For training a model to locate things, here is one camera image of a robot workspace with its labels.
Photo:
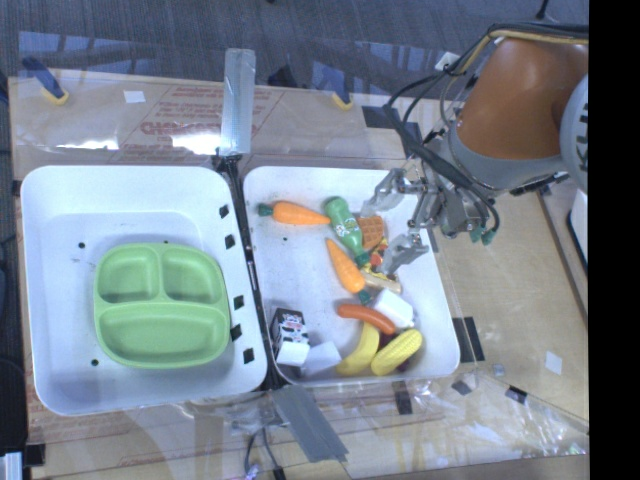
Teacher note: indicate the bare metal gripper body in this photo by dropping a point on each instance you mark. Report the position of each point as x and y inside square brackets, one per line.
[457, 210]

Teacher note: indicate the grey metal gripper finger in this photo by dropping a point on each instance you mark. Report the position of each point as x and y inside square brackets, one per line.
[402, 253]
[387, 190]

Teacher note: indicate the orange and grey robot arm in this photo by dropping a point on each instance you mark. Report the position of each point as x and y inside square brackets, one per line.
[515, 103]

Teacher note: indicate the pizza slice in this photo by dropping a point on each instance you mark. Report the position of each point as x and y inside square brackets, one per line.
[385, 282]

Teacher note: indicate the brown waffle biscuit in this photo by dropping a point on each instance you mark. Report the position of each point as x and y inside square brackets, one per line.
[372, 230]

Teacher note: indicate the green bottle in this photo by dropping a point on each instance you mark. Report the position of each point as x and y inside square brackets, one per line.
[345, 225]

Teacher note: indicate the orange carrot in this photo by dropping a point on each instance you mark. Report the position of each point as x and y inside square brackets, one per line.
[346, 268]
[300, 214]

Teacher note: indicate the orange sausage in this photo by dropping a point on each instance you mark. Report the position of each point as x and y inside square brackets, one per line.
[367, 316]

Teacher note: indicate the yellow corn cob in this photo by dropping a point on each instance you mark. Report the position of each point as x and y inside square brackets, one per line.
[397, 352]

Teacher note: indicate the white plastic tray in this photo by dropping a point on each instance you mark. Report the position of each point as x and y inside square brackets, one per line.
[300, 263]
[65, 198]

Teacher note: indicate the yellow banana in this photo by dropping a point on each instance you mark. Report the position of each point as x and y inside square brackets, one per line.
[362, 353]

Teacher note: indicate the black and white milk carton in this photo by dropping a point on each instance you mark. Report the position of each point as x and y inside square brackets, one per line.
[289, 329]

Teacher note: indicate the green divided plate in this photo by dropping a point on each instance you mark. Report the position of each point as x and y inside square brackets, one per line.
[160, 328]

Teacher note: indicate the black cylinder on white bracket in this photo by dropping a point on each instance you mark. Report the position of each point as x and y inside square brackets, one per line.
[540, 184]

